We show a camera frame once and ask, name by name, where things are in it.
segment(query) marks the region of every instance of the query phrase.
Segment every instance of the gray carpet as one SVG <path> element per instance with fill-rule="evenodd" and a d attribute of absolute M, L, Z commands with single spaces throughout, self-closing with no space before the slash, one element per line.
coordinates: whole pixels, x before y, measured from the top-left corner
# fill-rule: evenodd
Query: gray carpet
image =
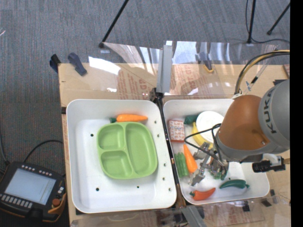
<path fill-rule="evenodd" d="M 252 1 L 248 1 L 250 22 Z M 68 62 L 76 53 L 101 58 L 98 44 L 124 0 L 0 0 L 0 132 L 7 160 L 22 161 L 44 140 L 62 140 L 58 75 L 53 54 Z M 252 38 L 289 49 L 290 9 L 272 27 L 290 0 L 257 0 Z M 165 40 L 246 42 L 247 0 L 129 0 L 107 42 L 161 48 Z M 276 59 L 289 64 L 289 57 Z M 64 172 L 62 144 L 38 148 L 28 162 Z M 0 159 L 4 169 L 4 160 Z M 0 226 L 69 225 L 68 211 L 54 224 L 34 224 L 0 211 Z"/>

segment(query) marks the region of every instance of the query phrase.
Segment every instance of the cable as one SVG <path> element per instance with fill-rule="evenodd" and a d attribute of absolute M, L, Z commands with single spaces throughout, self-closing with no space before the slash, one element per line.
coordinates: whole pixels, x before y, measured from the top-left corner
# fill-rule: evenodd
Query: cable
<path fill-rule="evenodd" d="M 258 62 L 260 62 L 262 60 L 268 59 L 268 58 L 272 58 L 272 57 L 279 56 L 279 55 L 289 55 L 289 54 L 290 54 L 290 50 L 280 50 L 280 51 L 268 52 L 268 53 L 258 55 L 256 57 L 250 59 L 238 76 L 234 94 L 239 94 L 241 92 L 240 84 L 243 80 L 243 77 L 253 65 L 257 64 Z M 255 77 L 253 79 L 253 83 L 255 83 L 257 81 L 257 79 L 258 78 Z"/>
<path fill-rule="evenodd" d="M 62 141 L 60 140 L 45 140 L 43 142 L 41 142 L 40 144 L 36 145 L 34 148 L 32 148 L 32 150 L 28 153 L 28 155 L 24 158 L 23 162 L 26 162 L 26 160 L 30 157 L 30 155 L 33 153 L 33 151 L 35 149 L 37 149 L 38 147 L 40 147 L 41 145 L 45 144 L 45 143 L 48 143 L 48 142 L 59 142 L 59 143 L 62 143 Z"/>
<path fill-rule="evenodd" d="M 247 9 L 248 9 L 248 0 L 246 0 L 246 8 L 245 8 L 245 22 L 246 22 L 246 30 L 248 33 L 250 33 L 249 29 L 248 29 L 248 24 L 247 24 Z M 253 38 L 251 38 L 252 41 L 254 41 L 255 43 L 258 44 L 262 44 L 262 43 L 267 43 L 267 42 L 271 42 L 271 41 L 284 41 L 290 44 L 290 41 L 285 40 L 285 39 L 271 39 L 271 40 L 266 40 L 266 41 L 256 41 Z"/>
<path fill-rule="evenodd" d="M 1 151 L 1 155 L 2 158 L 4 160 L 5 165 L 9 165 L 9 161 L 6 159 L 5 154 L 4 154 L 4 150 L 3 150 L 3 146 L 2 146 L 2 137 L 1 137 L 1 132 L 0 132 L 0 151 Z"/>
<path fill-rule="evenodd" d="M 219 147 L 218 147 L 218 141 L 217 141 L 216 136 L 214 135 L 214 129 L 216 129 L 216 128 L 220 127 L 220 126 L 221 126 L 221 124 L 218 123 L 218 124 L 216 124 L 216 125 L 214 125 L 212 127 L 212 136 L 213 136 L 213 139 L 214 139 L 214 145 L 215 145 L 216 150 L 217 150 L 218 155 L 219 155 L 219 159 L 222 160 L 221 153 L 220 153 L 220 150 L 219 150 Z"/>
<path fill-rule="evenodd" d="M 212 158 L 214 158 L 215 160 L 217 160 L 217 161 L 219 162 L 219 164 L 220 164 L 222 167 L 225 168 L 224 163 L 223 163 L 223 162 L 221 161 L 221 159 L 219 159 L 216 155 L 211 154 L 209 151 L 206 151 L 206 150 L 204 150 L 203 148 L 198 147 L 198 146 L 195 146 L 194 144 L 192 144 L 192 143 L 190 143 L 190 142 L 187 141 L 188 138 L 190 138 L 190 137 L 192 137 L 192 136 L 194 136 L 194 135 L 201 134 L 201 133 L 205 133 L 205 132 L 210 131 L 210 130 L 213 131 L 214 129 L 216 129 L 216 128 L 220 127 L 220 126 L 221 126 L 221 124 L 216 124 L 214 127 L 210 128 L 210 129 L 208 129 L 208 130 L 199 131 L 199 132 L 190 134 L 190 135 L 188 135 L 188 136 L 186 136 L 186 137 L 184 138 L 184 142 L 187 143 L 188 145 L 190 145 L 190 146 L 192 146 L 192 147 L 195 147 L 196 149 L 201 150 L 202 152 L 208 154 L 209 156 L 211 156 Z"/>

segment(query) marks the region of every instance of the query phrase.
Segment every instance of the toy carrot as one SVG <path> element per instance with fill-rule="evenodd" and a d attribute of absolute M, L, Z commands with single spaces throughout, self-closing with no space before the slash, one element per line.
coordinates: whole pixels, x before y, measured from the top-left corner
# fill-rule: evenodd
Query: toy carrot
<path fill-rule="evenodd" d="M 204 200 L 204 199 L 209 198 L 214 193 L 215 190 L 216 190 L 215 187 L 208 191 L 205 191 L 205 192 L 194 190 L 193 192 L 190 192 L 189 194 L 193 196 L 194 200 L 199 201 L 199 200 Z"/>
<path fill-rule="evenodd" d="M 129 114 L 129 113 L 123 113 L 123 114 L 119 114 L 116 117 L 116 121 L 117 122 L 139 122 L 139 121 L 144 121 L 147 120 L 148 117 L 147 116 L 143 116 L 143 115 L 137 115 L 137 114 Z"/>
<path fill-rule="evenodd" d="M 185 155 L 188 171 L 190 173 L 193 173 L 194 171 L 196 171 L 198 169 L 197 162 L 195 161 L 193 155 L 190 153 L 186 144 L 183 145 L 183 150 L 184 150 L 184 155 Z"/>

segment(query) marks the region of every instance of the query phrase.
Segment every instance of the small box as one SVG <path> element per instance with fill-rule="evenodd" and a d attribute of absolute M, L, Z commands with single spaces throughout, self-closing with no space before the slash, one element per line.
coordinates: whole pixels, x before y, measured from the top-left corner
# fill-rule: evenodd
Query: small box
<path fill-rule="evenodd" d="M 169 138 L 171 142 L 184 142 L 185 133 L 183 121 L 169 120 Z"/>

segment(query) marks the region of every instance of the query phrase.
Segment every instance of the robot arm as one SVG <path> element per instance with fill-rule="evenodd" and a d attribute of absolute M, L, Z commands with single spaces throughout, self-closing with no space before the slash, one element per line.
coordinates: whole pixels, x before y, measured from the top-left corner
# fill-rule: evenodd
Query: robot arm
<path fill-rule="evenodd" d="M 262 98 L 243 95 L 234 100 L 216 135 L 217 147 L 227 161 L 260 161 L 263 154 L 290 149 L 290 80 Z"/>

